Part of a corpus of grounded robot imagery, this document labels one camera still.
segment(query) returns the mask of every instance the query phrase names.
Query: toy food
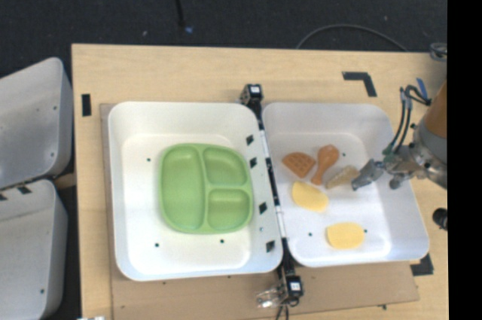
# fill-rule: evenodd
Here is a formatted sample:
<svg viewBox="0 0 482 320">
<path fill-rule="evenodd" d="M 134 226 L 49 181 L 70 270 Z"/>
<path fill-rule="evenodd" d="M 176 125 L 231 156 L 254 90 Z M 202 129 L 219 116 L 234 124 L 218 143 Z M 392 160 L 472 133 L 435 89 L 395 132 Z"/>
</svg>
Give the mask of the toy food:
<svg viewBox="0 0 482 320">
<path fill-rule="evenodd" d="M 353 179 L 358 177 L 360 172 L 351 165 L 345 166 L 337 173 L 333 178 L 331 178 L 326 183 L 327 189 L 332 189 L 333 187 L 340 186 L 342 184 L 349 184 Z"/>
<path fill-rule="evenodd" d="M 300 178 L 306 177 L 316 163 L 314 158 L 308 154 L 300 152 L 288 154 L 282 159 L 282 162 Z"/>
<path fill-rule="evenodd" d="M 341 222 L 327 227 L 326 236 L 336 249 L 353 249 L 365 240 L 365 230 L 355 222 Z"/>
<path fill-rule="evenodd" d="M 320 148 L 318 151 L 318 169 L 311 178 L 311 182 L 317 185 L 322 184 L 325 171 L 338 161 L 339 156 L 340 152 L 333 145 L 326 145 Z"/>
<path fill-rule="evenodd" d="M 323 212 L 328 206 L 328 196 L 306 182 L 294 182 L 291 196 L 298 206 L 314 212 Z"/>
</svg>

